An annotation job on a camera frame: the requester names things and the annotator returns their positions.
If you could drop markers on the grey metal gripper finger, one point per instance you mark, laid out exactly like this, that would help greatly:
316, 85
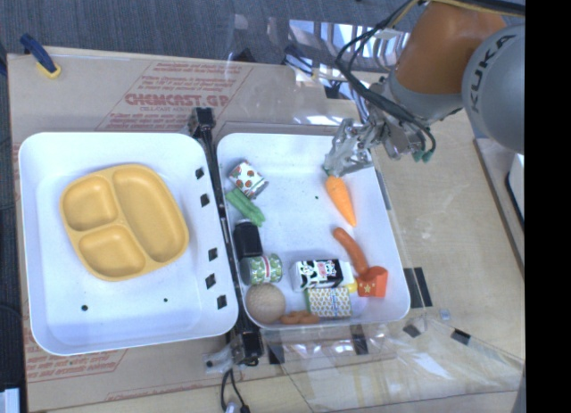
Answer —
359, 162
344, 141

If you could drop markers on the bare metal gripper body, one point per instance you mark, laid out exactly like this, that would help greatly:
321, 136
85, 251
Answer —
394, 134

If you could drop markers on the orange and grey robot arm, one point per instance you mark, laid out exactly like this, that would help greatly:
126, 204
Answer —
446, 45

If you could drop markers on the orange carrot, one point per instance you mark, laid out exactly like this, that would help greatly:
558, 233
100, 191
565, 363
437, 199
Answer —
341, 199

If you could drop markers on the white plastic tray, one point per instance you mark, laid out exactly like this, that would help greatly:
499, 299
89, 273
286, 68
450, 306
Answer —
294, 206
134, 322

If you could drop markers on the orange sausage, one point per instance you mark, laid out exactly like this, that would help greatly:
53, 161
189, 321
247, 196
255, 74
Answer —
352, 248

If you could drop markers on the white can with tomato print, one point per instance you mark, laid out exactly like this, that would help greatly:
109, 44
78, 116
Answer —
246, 179

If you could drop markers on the cow print milk carton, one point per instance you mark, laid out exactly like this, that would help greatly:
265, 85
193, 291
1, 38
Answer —
319, 274

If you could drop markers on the green toy beans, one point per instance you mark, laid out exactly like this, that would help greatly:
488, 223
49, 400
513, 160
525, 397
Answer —
245, 207

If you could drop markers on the red box with yellow star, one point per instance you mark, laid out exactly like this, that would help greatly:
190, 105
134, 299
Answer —
374, 284

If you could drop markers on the thin black rod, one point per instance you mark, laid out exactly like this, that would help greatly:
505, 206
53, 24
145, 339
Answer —
215, 179

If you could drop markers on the yellow patterned carton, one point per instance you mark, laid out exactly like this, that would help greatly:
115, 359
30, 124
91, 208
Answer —
329, 302

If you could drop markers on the green and white can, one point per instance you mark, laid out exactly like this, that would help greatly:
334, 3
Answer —
263, 269

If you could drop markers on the orange toy pretzel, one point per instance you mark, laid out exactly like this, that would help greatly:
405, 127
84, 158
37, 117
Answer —
299, 318

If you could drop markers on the beige ball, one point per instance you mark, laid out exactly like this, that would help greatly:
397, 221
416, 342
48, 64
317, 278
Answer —
265, 303

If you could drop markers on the yellow divided plate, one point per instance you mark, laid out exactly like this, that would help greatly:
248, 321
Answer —
129, 224

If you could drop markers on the brown cardboard board red print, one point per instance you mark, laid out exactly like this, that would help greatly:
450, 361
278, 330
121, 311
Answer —
111, 90

